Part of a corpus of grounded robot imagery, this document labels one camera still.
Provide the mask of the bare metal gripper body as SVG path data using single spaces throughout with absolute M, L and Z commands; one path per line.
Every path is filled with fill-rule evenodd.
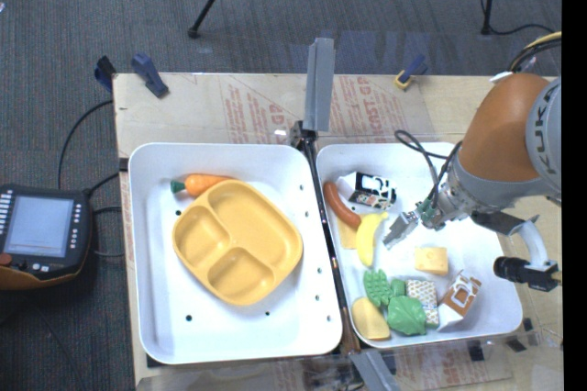
M 427 229 L 442 230 L 448 222 L 461 221 L 470 214 L 461 203 L 446 191 L 431 191 L 416 204 L 415 213 Z

